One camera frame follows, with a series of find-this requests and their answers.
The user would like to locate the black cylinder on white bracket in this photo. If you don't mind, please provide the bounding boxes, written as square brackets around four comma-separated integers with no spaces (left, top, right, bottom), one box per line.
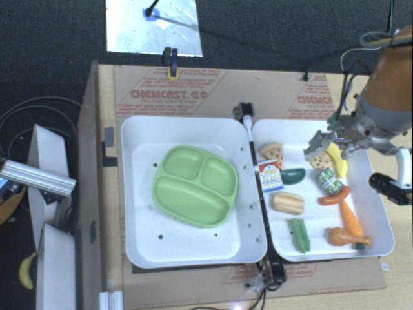
[368,147,413,206]

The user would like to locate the dark green toy pepper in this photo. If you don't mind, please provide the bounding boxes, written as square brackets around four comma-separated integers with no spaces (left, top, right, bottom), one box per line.
[280,167,307,185]

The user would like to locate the orange toy carrot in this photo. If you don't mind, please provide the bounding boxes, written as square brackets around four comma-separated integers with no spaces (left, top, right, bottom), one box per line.
[341,199,366,251]

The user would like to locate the brown toy biscuit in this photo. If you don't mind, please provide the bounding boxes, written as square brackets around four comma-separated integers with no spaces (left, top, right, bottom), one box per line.
[308,151,335,172]

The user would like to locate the green divided plate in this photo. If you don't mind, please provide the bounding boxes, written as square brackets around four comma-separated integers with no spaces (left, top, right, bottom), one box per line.
[151,144,240,229]

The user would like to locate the white red blue carton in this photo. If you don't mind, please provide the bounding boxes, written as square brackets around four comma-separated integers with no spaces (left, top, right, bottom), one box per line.
[257,159,285,194]

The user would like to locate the orange red toy sausage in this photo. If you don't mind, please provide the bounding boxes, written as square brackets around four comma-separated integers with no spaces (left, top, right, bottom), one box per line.
[319,185,352,207]

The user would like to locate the orange toy chicken drumstick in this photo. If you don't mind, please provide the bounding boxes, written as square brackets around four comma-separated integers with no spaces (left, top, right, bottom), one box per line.
[328,226,372,247]

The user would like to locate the green printed can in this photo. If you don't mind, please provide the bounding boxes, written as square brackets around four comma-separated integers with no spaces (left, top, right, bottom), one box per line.
[315,167,345,196]

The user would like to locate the yellow banana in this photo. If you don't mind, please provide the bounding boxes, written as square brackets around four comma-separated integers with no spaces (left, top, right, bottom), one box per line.
[325,141,349,178]
[18,251,38,291]

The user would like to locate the toy pizza slice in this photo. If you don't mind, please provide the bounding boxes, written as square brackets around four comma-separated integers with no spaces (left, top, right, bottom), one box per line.
[259,141,285,171]

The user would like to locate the tan toy bread bun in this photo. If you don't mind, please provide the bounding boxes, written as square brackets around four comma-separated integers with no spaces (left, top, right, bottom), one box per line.
[272,191,305,215]

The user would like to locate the white plastic tray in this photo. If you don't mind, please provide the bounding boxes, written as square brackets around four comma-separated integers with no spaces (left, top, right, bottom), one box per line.
[120,115,269,269]
[251,118,396,263]

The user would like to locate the green toy beans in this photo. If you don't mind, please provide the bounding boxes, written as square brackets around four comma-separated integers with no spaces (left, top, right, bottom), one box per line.
[290,218,312,254]

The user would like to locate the thin black and white rod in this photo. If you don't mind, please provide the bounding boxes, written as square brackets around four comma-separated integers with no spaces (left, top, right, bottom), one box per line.
[243,115,276,264]

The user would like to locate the brown cardboard board red print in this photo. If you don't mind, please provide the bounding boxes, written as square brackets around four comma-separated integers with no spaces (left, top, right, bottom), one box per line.
[114,64,387,310]

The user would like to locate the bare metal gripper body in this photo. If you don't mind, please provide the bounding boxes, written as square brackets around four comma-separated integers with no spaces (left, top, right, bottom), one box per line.
[332,114,400,155]

